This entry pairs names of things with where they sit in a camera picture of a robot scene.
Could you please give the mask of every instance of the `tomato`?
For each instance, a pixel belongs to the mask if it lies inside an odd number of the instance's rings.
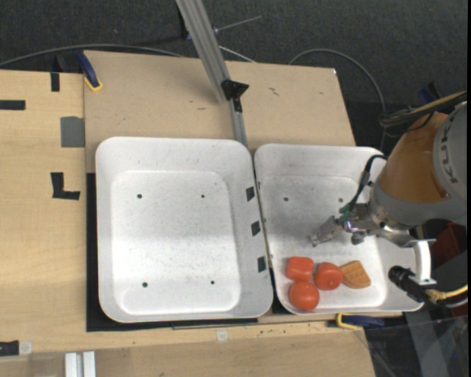
[[[331,262],[321,262],[317,267],[314,283],[322,291],[333,291],[342,283],[344,273]]]
[[[307,257],[290,257],[286,266],[286,276],[291,280],[304,280],[309,282],[312,279],[314,261]]]
[[[289,296],[291,304],[300,310],[312,310],[319,303],[319,291],[316,285],[304,280],[291,285]]]

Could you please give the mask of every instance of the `white tray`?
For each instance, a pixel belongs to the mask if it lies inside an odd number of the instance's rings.
[[[255,170],[262,215],[271,258],[276,291],[283,306],[295,314],[411,311],[422,304],[407,297],[387,277],[393,265],[415,270],[412,249],[402,249],[388,240],[367,237],[357,246],[347,232],[331,242],[313,247],[309,237],[319,231],[331,215],[338,215],[356,193],[361,172],[372,148],[325,147],[310,145],[262,145],[255,154]],[[374,161],[372,180],[384,162]],[[359,202],[367,202],[365,188]],[[351,289],[345,285],[333,291],[320,291],[318,306],[305,312],[288,298],[293,283],[286,278],[287,261],[292,256],[310,257],[316,264],[343,265],[360,260],[371,278],[371,286]]]
[[[99,299],[119,322],[259,317],[272,303],[248,150],[113,137],[96,153]]]

